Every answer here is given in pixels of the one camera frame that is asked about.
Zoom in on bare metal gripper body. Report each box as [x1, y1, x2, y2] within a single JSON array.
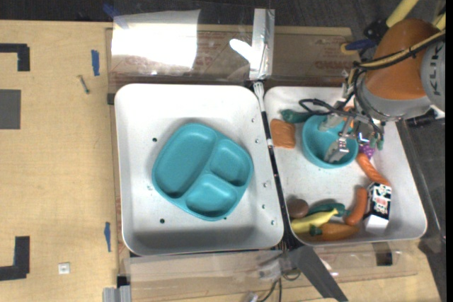
[[338, 108, 385, 147]]

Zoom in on blue bowl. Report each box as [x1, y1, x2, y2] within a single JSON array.
[[301, 113, 360, 170]]

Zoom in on purple toy grapes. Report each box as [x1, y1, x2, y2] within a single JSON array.
[[357, 142, 377, 158]]

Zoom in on orange toy carrot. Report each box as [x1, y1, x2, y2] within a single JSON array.
[[355, 152, 391, 187]]

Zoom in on green toy vegetable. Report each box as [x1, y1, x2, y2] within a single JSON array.
[[280, 108, 313, 124]]

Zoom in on white plastic tray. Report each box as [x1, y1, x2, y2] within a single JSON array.
[[113, 83, 285, 257], [263, 86, 428, 248]]

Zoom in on brown toy bread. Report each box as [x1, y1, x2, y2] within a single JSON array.
[[269, 118, 297, 150]]

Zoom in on brown toy sausage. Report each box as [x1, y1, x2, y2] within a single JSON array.
[[344, 186, 369, 227]]

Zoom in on black and white carton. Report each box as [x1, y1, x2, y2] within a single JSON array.
[[363, 181, 394, 222]]

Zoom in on brown toy biscuit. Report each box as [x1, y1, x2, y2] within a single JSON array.
[[286, 198, 310, 220]]

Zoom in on yellow banana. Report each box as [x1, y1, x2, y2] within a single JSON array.
[[290, 208, 340, 235]]

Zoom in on orange carrot with green top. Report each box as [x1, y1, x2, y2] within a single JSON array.
[[308, 222, 361, 243]]

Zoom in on white cube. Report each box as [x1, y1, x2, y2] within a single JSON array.
[[364, 214, 389, 236]]

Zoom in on blue divided plate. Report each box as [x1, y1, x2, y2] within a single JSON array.
[[151, 122, 255, 223]]

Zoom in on small metal screw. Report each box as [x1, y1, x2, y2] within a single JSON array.
[[77, 74, 91, 95]]

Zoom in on black cylinder on white bracket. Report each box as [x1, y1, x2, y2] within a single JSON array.
[[405, 109, 446, 127]]

